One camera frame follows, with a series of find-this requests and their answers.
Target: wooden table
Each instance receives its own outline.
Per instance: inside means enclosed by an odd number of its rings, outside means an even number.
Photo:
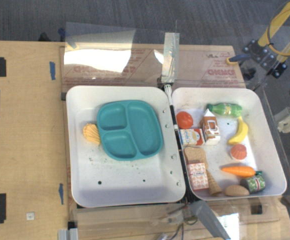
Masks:
[[[64,45],[62,42],[0,41],[0,57],[6,59],[6,77],[0,77],[0,194],[6,194],[6,217],[0,223],[2,240],[57,239],[58,230],[68,226],[68,191],[71,190],[67,181],[60,58]],[[53,63],[55,79],[51,76]],[[278,197],[265,202],[272,211],[267,216],[272,218],[255,221],[246,218],[248,223],[239,226],[240,239],[290,239],[290,218],[285,206],[279,203]],[[217,203],[211,206],[218,210]],[[87,218],[93,223],[93,216]],[[88,225],[86,218],[82,221]],[[109,238],[89,238],[87,229],[78,230],[81,239]],[[158,235],[122,239],[154,240]],[[211,237],[199,223],[185,227],[184,235],[189,240]]]

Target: red tomato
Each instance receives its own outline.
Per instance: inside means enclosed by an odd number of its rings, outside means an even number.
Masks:
[[[192,116],[185,111],[181,111],[176,115],[176,121],[177,121],[178,127],[181,129],[189,129],[193,125]]]

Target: yellow cable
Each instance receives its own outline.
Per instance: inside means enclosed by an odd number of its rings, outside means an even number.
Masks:
[[[277,53],[277,54],[282,55],[282,56],[284,56],[284,57],[289,57],[289,56],[290,56],[290,52],[285,53],[285,52],[281,52],[281,51],[279,51],[279,50],[276,50],[276,49],[274,48],[273,44],[272,44],[271,41],[270,41],[269,31],[268,31],[268,29],[271,27],[271,24],[272,24],[272,22],[273,22],[274,20],[276,20],[276,19],[277,19],[278,17],[280,17],[282,14],[287,13],[287,12],[289,12],[289,11],[290,11],[290,8],[288,8],[288,9],[286,9],[286,10],[283,10],[283,11],[281,11],[279,14],[277,14],[277,15],[276,15],[272,20],[271,20],[269,26],[267,27],[267,29],[266,29],[266,31],[265,31],[265,33],[266,33],[265,37],[266,37],[266,41],[267,41],[267,45],[268,45],[268,47],[269,47],[269,48],[270,48],[274,53]]]

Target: green can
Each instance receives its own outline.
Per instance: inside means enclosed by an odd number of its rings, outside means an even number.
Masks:
[[[266,183],[262,175],[255,175],[240,180],[240,185],[248,189],[249,193],[257,193],[265,189]]]

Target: chocolate milk carton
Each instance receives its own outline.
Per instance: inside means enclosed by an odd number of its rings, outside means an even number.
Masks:
[[[205,145],[216,145],[221,140],[216,116],[209,109],[206,109],[200,127],[203,129]]]

